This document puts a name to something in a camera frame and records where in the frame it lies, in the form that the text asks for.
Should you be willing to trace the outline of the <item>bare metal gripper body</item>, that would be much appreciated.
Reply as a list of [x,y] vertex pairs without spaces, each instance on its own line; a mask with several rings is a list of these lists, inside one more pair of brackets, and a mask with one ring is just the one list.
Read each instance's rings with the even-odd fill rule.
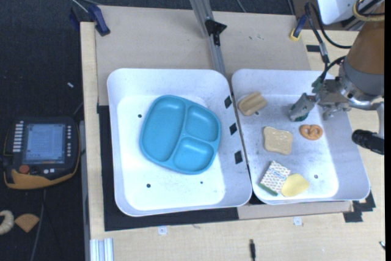
[[336,78],[325,79],[316,96],[318,105],[336,105],[341,112],[353,108],[375,111],[384,105],[383,101],[375,101],[377,98],[379,96],[366,94],[350,81]]

